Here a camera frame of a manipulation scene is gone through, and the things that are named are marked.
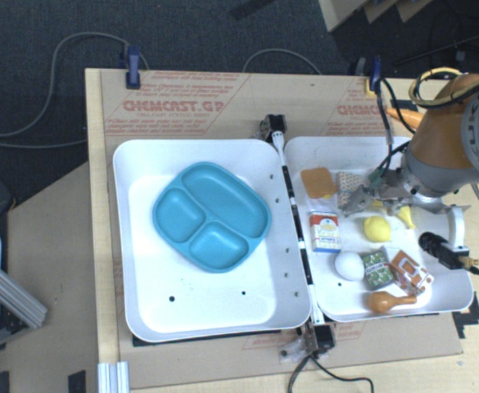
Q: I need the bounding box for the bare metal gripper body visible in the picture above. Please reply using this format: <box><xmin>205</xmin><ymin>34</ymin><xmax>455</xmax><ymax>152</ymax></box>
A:
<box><xmin>364</xmin><ymin>169</ymin><xmax>425</xmax><ymax>212</ymax></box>

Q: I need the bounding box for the yellow banana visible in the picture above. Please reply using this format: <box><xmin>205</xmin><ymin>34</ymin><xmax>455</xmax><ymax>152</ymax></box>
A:
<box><xmin>395</xmin><ymin>206</ymin><xmax>417</xmax><ymax>231</ymax></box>

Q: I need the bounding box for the white patterned carton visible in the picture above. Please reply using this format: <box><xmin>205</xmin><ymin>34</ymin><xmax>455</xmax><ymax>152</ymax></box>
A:
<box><xmin>335</xmin><ymin>170</ymin><xmax>365</xmax><ymax>210</ymax></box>

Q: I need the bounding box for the yellow lemon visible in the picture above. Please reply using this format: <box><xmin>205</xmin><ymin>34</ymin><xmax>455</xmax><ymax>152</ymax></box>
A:
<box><xmin>363</xmin><ymin>215</ymin><xmax>393</xmax><ymax>244</ymax></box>

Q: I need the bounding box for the orange toast slice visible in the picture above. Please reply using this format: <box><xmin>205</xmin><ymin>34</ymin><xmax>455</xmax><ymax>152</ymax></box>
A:
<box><xmin>300</xmin><ymin>166</ymin><xmax>339</xmax><ymax>200</ymax></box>

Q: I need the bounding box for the red and white carton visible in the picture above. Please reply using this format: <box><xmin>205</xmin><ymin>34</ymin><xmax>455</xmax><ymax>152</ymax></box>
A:
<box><xmin>308</xmin><ymin>210</ymin><xmax>343</xmax><ymax>254</ymax></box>

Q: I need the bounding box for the green and white carton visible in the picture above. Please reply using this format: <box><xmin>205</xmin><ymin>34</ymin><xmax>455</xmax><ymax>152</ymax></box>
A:
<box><xmin>360</xmin><ymin>249</ymin><xmax>395</xmax><ymax>291</ymax></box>

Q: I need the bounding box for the thin black and white rod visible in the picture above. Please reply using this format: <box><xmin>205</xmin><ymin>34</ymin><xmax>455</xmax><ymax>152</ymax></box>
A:
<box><xmin>271</xmin><ymin>130</ymin><xmax>327</xmax><ymax>325</ymax></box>

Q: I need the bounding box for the white egg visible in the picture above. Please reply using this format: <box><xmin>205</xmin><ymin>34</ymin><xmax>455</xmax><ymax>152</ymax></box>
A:
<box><xmin>333</xmin><ymin>251</ymin><xmax>366</xmax><ymax>282</ymax></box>

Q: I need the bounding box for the orange and white packet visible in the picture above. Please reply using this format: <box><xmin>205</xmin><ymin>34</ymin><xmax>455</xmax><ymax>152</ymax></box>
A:
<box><xmin>389</xmin><ymin>249</ymin><xmax>435</xmax><ymax>299</ymax></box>

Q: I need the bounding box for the orange carrot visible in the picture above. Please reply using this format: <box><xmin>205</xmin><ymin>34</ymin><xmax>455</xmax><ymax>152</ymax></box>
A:
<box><xmin>385</xmin><ymin>107</ymin><xmax>424</xmax><ymax>130</ymax></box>

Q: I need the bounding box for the orange chicken drumstick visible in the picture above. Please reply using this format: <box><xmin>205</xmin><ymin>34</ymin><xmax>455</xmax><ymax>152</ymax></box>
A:
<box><xmin>365</xmin><ymin>289</ymin><xmax>418</xmax><ymax>314</ymax></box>

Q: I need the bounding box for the white plastic tray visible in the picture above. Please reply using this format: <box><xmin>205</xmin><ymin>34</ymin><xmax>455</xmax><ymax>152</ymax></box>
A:
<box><xmin>112</xmin><ymin>138</ymin><xmax>314</xmax><ymax>344</ymax></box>
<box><xmin>282</xmin><ymin>135</ymin><xmax>476</xmax><ymax>323</ymax></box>

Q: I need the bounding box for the blue divided plate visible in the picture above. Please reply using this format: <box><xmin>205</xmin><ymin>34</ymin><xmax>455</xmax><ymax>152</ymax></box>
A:
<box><xmin>151</xmin><ymin>160</ymin><xmax>273</xmax><ymax>274</ymax></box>

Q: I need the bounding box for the brown cardboard board red print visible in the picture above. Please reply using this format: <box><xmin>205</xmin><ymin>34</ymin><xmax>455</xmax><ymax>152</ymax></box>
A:
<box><xmin>99</xmin><ymin>69</ymin><xmax>465</xmax><ymax>391</ymax></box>

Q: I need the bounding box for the black cylinder on white bracket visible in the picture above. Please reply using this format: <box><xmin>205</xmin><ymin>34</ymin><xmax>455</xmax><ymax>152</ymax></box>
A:
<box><xmin>413</xmin><ymin>194</ymin><xmax>472</xmax><ymax>270</ymax></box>

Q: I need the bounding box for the black block with thin wires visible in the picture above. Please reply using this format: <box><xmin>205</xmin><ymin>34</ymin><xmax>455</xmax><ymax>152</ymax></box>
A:
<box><xmin>299</xmin><ymin>323</ymin><xmax>338</xmax><ymax>359</ymax></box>
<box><xmin>258</xmin><ymin>113</ymin><xmax>287</xmax><ymax>141</ymax></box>

